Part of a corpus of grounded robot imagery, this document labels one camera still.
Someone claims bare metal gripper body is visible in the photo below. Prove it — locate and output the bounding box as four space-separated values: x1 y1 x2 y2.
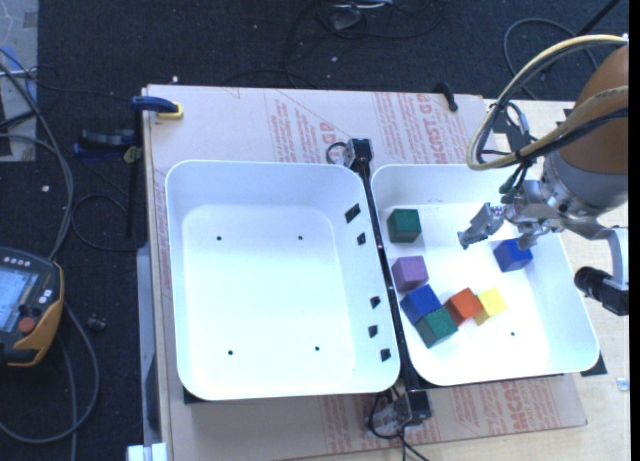
503 179 616 241

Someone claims blue cube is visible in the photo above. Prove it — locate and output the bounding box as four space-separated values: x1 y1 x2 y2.
492 237 535 274
399 283 444 326

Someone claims yellow cube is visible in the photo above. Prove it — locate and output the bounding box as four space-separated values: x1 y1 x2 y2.
473 286 509 327

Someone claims green cube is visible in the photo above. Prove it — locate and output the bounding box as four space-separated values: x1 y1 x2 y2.
385 207 423 245
414 306 460 350

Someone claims orange cube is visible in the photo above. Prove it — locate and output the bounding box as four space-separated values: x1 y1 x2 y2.
443 286 484 327

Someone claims purple cube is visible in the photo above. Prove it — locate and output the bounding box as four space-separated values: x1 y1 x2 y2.
390 254 431 293

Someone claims thin black rod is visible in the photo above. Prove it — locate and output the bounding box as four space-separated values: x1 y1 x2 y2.
357 157 421 396

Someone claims white plastic tray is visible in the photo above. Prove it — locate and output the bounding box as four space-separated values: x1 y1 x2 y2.
164 158 403 402
370 163 601 387

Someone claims brown cardboard board red print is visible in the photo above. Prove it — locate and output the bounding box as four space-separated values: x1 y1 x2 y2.
141 83 589 451

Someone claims black cylinder on white bracket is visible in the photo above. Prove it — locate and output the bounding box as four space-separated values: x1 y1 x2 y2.
573 226 630 318

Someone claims black block with thin wires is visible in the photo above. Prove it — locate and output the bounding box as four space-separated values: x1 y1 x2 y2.
342 137 374 168
370 388 433 434

